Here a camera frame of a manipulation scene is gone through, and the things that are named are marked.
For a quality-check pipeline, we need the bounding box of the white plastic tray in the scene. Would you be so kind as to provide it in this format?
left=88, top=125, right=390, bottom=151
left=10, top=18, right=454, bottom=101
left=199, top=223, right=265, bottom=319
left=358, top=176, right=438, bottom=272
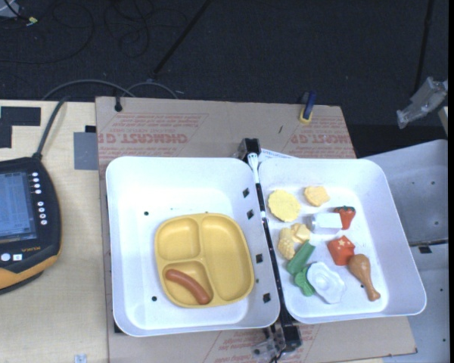
left=104, top=155, right=281, bottom=337
left=257, top=158, right=428, bottom=325

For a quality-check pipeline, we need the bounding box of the green toy celery stick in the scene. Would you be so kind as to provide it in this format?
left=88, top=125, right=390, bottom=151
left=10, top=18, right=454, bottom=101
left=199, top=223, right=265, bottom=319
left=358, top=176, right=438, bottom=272
left=285, top=239, right=316, bottom=276

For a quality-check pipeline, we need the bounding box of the green toy lettuce leaf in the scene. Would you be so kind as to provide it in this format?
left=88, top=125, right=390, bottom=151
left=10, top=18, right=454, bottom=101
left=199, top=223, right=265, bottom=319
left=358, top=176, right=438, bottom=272
left=294, top=265, right=316, bottom=298

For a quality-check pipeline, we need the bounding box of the orange-red carton with yellow stars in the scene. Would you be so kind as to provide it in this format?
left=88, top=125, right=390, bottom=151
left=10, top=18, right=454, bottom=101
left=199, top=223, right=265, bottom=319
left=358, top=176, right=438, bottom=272
left=326, top=234, right=357, bottom=267

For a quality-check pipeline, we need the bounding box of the yellow toy corn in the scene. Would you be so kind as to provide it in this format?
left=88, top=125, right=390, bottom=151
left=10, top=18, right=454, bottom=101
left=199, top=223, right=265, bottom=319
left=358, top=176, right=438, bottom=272
left=277, top=227, right=297, bottom=261

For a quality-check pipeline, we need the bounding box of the yellow round toy biscuit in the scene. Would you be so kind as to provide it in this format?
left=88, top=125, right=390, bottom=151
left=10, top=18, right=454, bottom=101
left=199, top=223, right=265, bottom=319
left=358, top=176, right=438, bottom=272
left=266, top=189, right=303, bottom=223

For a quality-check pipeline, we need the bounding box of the yellow toy cheese cracker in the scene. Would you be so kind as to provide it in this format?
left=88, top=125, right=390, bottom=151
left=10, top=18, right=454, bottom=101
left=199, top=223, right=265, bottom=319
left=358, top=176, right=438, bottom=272
left=290, top=222, right=312, bottom=245

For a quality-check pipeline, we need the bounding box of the orange-brown toy sausage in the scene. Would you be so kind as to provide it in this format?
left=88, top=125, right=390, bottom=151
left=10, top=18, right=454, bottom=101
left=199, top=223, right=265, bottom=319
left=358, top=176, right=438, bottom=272
left=164, top=268, right=212, bottom=306

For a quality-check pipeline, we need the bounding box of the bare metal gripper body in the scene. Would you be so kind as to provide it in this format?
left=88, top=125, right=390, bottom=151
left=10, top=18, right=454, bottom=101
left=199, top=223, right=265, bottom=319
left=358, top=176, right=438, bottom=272
left=396, top=76, right=449, bottom=130

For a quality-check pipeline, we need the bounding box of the yellow divided plate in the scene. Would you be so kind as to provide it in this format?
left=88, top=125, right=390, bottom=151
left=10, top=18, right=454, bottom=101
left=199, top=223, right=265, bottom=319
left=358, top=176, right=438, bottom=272
left=153, top=213, right=256, bottom=309

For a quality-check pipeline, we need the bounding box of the brown cardboard board red print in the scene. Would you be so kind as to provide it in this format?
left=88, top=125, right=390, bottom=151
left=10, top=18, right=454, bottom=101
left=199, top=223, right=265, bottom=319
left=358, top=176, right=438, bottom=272
left=94, top=96, right=418, bottom=363

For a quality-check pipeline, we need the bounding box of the brown toy chicken drumstick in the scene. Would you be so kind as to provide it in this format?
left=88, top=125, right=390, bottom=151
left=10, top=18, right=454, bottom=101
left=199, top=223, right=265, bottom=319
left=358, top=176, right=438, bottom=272
left=347, top=253, right=382, bottom=303

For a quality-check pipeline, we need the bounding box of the small white can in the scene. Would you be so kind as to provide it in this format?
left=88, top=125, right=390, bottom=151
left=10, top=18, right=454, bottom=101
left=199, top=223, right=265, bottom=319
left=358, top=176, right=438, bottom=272
left=310, top=212, right=344, bottom=235

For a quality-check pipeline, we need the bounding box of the white printed paper slip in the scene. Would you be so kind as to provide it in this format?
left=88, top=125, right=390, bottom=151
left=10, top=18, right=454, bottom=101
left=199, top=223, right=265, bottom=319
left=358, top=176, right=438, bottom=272
left=260, top=148, right=297, bottom=161

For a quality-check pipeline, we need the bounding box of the white toy fried egg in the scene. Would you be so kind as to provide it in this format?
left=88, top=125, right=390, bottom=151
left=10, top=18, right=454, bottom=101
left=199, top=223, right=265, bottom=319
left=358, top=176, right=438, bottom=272
left=306, top=261, right=346, bottom=305

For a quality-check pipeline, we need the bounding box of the orange-yellow toy bread piece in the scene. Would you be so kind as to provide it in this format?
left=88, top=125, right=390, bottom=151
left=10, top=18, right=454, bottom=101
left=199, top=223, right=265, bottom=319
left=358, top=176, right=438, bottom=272
left=303, top=185, right=331, bottom=208

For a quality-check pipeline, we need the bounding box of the thin black and white rod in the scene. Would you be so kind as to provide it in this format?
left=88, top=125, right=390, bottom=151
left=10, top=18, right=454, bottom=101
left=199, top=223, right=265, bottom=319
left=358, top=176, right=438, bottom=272
left=247, top=151, right=291, bottom=330

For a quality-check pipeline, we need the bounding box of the red toy strawberry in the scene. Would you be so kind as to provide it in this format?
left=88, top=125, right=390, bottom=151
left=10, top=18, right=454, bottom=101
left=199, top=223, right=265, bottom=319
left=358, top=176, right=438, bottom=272
left=332, top=205, right=357, bottom=231

